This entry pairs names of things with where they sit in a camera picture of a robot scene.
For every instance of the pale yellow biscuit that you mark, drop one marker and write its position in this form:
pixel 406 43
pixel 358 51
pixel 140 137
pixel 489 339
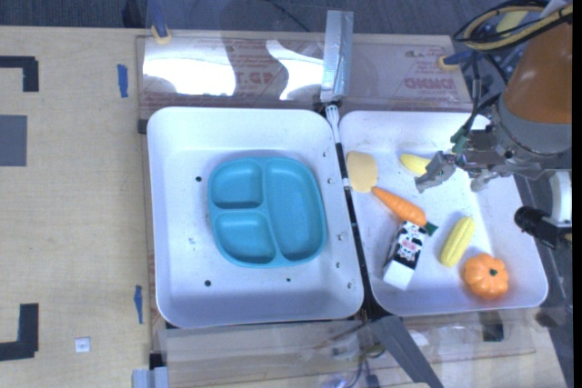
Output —
pixel 362 172

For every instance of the blue divided plate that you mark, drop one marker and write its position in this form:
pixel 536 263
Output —
pixel 291 213

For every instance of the white plastic tray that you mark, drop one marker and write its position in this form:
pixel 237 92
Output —
pixel 182 218
pixel 495 213

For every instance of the orange pumpkin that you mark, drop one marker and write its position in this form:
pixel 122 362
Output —
pixel 484 279

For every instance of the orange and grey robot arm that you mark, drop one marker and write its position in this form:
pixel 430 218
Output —
pixel 541 91

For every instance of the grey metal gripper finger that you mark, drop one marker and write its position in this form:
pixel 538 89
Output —
pixel 482 182
pixel 434 173

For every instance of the orange carrot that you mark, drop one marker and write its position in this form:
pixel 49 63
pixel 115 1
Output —
pixel 400 205

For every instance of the black cylinder on white bracket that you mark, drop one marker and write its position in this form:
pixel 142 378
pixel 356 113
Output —
pixel 538 222

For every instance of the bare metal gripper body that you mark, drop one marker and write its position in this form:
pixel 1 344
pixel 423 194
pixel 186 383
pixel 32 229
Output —
pixel 484 158

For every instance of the large yellow corn cob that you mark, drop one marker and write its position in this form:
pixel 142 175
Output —
pixel 457 241

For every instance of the white milk carton cow print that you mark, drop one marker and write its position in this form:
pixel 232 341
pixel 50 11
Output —
pixel 404 254

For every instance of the brown cardboard board red print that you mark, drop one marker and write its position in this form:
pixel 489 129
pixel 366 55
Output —
pixel 423 72

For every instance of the small yellow corn cob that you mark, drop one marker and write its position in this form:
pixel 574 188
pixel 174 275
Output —
pixel 414 163

